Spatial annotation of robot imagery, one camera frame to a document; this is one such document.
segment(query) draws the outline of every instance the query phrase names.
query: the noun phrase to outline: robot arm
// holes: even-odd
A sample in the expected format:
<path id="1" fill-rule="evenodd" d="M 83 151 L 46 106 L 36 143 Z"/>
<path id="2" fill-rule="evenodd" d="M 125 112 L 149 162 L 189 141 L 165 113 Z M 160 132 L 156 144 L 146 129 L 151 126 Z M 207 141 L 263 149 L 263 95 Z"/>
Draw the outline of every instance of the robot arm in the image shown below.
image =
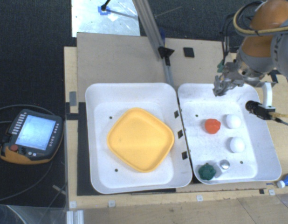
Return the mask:
<path id="1" fill-rule="evenodd" d="M 250 29 L 237 24 L 241 8 L 233 18 L 236 31 L 246 36 L 236 62 L 226 63 L 222 75 L 215 77 L 214 95 L 222 96 L 244 83 L 262 87 L 263 77 L 276 68 L 288 80 L 288 2 L 269 0 L 261 3 L 251 20 Z"/>

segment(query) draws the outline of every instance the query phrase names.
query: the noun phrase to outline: white tray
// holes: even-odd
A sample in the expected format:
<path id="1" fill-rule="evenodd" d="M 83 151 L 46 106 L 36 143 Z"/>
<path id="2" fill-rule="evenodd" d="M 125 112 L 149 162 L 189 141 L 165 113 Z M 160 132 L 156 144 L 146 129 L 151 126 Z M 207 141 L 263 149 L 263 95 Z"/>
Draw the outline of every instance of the white tray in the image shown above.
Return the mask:
<path id="1" fill-rule="evenodd" d="M 266 121 L 261 120 L 245 109 L 249 100 L 258 101 L 256 90 L 244 85 L 215 97 L 213 84 L 183 84 L 178 89 L 186 139 L 196 177 L 205 184 L 228 182 L 251 182 L 277 180 L 281 166 Z M 240 117 L 242 125 L 230 129 L 226 125 L 226 115 Z M 216 134 L 208 134 L 204 128 L 206 119 L 217 119 L 221 128 Z M 244 140 L 245 150 L 233 153 L 230 150 L 232 137 Z M 219 167 L 221 160 L 228 160 L 230 167 Z M 217 171 L 209 181 L 202 180 L 198 170 L 204 164 L 213 165 Z"/>
<path id="2" fill-rule="evenodd" d="M 107 146 L 107 134 L 128 110 L 139 107 L 166 123 L 174 133 L 174 145 L 152 172 L 141 173 L 117 158 Z M 164 83 L 93 84 L 86 90 L 90 176 L 100 193 L 123 193 L 186 186 L 192 179 L 185 136 L 175 90 Z"/>

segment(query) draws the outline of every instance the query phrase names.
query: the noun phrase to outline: handheld controller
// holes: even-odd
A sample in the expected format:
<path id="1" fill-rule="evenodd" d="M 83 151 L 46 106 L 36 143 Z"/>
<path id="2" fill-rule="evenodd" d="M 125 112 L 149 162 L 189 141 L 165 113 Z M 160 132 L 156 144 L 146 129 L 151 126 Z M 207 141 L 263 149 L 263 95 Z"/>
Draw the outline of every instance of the handheld controller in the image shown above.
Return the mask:
<path id="1" fill-rule="evenodd" d="M 0 158 L 16 164 L 49 162 L 63 137 L 59 116 L 22 110 L 12 122 L 0 149 Z"/>

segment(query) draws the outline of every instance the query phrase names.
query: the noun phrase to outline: egg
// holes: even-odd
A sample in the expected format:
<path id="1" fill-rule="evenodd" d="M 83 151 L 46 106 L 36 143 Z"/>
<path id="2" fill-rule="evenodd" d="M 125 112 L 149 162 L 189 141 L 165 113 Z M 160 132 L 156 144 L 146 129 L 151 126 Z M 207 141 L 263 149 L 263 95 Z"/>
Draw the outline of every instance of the egg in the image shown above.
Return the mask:
<path id="1" fill-rule="evenodd" d="M 230 129 L 238 129 L 241 126 L 241 119 L 235 114 L 228 114 L 226 123 Z"/>
<path id="2" fill-rule="evenodd" d="M 245 143 L 242 138 L 234 137 L 231 139 L 230 149 L 233 153 L 241 153 L 245 148 Z"/>

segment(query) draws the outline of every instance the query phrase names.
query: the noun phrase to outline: yellow plate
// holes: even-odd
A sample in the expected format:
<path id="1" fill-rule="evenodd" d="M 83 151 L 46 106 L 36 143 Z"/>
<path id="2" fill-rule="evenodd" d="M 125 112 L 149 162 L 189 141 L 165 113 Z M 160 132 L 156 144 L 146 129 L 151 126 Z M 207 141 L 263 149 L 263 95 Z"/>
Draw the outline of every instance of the yellow plate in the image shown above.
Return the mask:
<path id="1" fill-rule="evenodd" d="M 109 149 L 140 172 L 151 172 L 164 160 L 174 143 L 172 130 L 140 108 L 124 113 L 107 136 Z"/>

